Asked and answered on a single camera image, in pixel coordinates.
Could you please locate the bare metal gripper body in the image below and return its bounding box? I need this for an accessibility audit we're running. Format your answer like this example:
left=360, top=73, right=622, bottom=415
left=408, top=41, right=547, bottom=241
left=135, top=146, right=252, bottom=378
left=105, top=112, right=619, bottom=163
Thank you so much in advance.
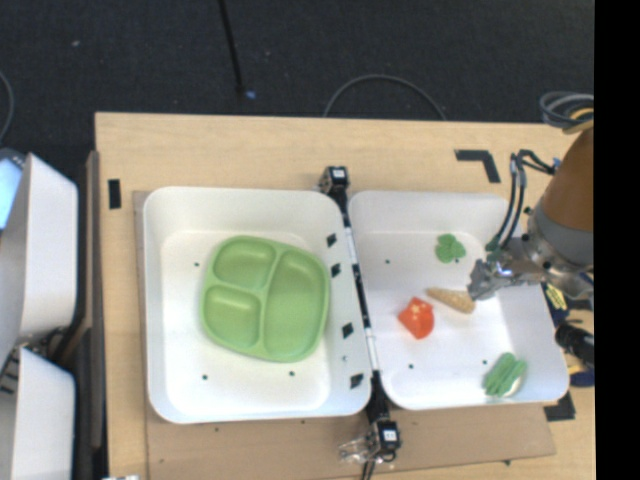
left=483, top=236, right=555, bottom=290

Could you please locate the beige waffle cone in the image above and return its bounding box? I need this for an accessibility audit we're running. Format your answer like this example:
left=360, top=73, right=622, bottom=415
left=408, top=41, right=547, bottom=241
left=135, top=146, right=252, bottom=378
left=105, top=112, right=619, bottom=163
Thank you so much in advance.
left=425, top=286, right=477, bottom=316

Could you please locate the green broccoli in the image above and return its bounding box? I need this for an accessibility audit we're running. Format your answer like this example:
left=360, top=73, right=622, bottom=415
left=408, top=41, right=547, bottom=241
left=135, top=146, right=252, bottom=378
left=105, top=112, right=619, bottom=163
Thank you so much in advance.
left=434, top=232, right=468, bottom=266

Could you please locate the white plastic tray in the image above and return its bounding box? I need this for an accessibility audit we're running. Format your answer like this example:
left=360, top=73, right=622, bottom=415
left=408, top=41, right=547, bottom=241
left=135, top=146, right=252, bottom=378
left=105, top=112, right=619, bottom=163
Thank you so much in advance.
left=142, top=185, right=374, bottom=426
left=346, top=189, right=572, bottom=412

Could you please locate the green pea pod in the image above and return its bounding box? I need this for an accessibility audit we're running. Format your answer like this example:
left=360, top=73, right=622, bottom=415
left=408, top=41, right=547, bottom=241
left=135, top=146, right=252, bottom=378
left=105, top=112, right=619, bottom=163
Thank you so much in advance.
left=481, top=351, right=529, bottom=399

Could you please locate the thin black and white rod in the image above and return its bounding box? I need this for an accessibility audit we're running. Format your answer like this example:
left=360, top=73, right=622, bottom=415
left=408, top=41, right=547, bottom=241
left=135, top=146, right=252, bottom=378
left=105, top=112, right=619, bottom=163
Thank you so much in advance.
left=337, top=191, right=387, bottom=422

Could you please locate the green divided plate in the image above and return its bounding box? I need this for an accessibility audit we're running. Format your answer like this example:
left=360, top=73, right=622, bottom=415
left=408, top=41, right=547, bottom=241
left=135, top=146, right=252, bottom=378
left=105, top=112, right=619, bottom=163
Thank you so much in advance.
left=199, top=234, right=332, bottom=365

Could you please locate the black block with thin wires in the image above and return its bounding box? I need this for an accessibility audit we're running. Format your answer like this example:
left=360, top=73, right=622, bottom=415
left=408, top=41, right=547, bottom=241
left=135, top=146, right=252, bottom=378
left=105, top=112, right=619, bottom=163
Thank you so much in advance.
left=319, top=165, right=351, bottom=195
left=373, top=419, right=403, bottom=453

